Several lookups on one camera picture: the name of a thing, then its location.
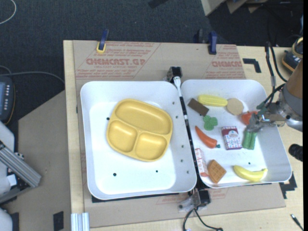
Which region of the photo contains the orange carrot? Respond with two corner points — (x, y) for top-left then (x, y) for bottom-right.
(194, 125), (221, 150)

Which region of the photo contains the brown chocolate bar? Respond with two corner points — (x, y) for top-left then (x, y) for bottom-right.
(187, 98), (210, 117)

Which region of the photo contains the yellow banana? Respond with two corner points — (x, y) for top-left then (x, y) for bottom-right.
(232, 165), (269, 183)

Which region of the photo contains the white plastic tray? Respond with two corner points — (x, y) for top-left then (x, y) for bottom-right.
(80, 80), (198, 200)
(180, 79), (293, 189)

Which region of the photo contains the brown cardboard board red print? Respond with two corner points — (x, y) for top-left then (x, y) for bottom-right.
(72, 40), (287, 228)

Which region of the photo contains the brown waffle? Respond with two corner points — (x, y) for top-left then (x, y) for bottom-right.
(207, 159), (227, 184)

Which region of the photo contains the black block with thin wires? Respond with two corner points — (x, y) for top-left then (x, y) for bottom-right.
(178, 189), (212, 213)
(166, 66), (182, 82)

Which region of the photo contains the red and white carton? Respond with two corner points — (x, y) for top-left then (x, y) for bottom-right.
(221, 126), (243, 151)

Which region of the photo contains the black cylinder on white bracket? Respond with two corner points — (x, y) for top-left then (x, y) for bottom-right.
(285, 117), (304, 163)

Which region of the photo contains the thin black and white rod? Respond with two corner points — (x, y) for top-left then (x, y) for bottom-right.
(173, 77), (201, 190)

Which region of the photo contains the yellow divided plate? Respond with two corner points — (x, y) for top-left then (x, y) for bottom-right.
(105, 98), (174, 163)

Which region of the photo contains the black pen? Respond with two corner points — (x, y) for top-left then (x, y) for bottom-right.
(290, 214), (304, 231)

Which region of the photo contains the tan round biscuit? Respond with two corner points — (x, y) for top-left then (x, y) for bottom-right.
(226, 98), (245, 116)

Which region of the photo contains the green broccoli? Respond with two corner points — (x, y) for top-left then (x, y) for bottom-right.
(203, 115), (218, 131)

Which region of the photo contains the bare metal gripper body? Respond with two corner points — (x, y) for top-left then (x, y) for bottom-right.
(259, 101), (290, 128)

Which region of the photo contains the yellow corn cob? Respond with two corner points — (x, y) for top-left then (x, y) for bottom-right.
(197, 94), (229, 107)

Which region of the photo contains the orange red tomato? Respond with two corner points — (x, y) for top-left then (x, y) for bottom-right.
(241, 111), (258, 126)

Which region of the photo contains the white and orange carton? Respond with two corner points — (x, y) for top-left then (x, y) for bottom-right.
(194, 148), (209, 178)

